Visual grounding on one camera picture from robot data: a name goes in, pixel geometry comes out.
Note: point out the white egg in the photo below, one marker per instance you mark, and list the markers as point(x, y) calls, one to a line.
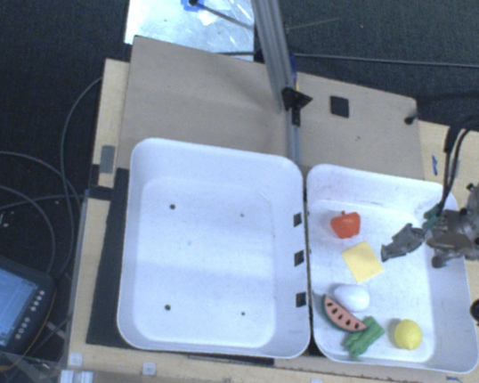
point(352, 296)

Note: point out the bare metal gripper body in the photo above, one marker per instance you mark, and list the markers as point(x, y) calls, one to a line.
point(452, 240)

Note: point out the red watermelon slice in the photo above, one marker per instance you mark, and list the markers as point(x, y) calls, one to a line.
point(339, 317)

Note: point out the brown cardboard board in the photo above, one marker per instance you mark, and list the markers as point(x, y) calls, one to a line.
point(209, 100)

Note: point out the white plastic tray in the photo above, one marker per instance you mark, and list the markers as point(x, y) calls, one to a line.
point(209, 267)
point(414, 286)

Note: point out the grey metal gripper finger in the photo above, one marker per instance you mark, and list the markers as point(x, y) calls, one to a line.
point(444, 261)
point(403, 243)

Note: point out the green asparagus bundle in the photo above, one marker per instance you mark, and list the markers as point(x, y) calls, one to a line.
point(362, 338)

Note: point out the orange bell pepper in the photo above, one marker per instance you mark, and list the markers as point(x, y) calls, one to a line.
point(345, 224)

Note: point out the yellow cheese slice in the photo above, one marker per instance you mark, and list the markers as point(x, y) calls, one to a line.
point(362, 262)

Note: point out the yellow lemon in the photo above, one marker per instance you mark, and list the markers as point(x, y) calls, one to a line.
point(407, 334)

